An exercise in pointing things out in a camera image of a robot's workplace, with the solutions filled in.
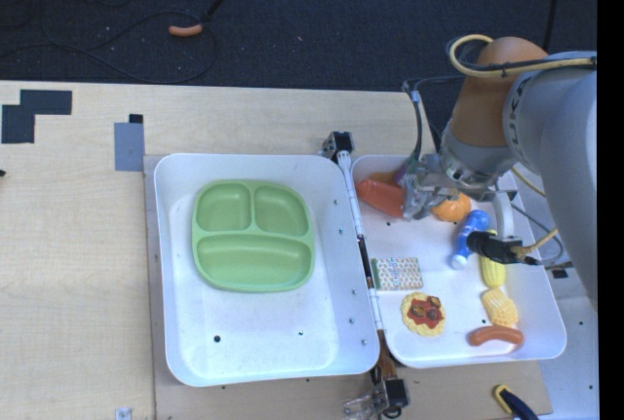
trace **green divided tray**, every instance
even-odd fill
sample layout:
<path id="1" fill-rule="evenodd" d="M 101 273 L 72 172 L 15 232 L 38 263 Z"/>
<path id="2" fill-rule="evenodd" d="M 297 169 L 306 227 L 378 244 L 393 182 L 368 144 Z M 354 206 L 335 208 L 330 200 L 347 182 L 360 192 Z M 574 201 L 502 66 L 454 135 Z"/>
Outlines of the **green divided tray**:
<path id="1" fill-rule="evenodd" d="M 314 270 L 308 207 L 291 188 L 268 181 L 204 186 L 195 198 L 191 241 L 195 266 L 216 288 L 292 290 Z"/>

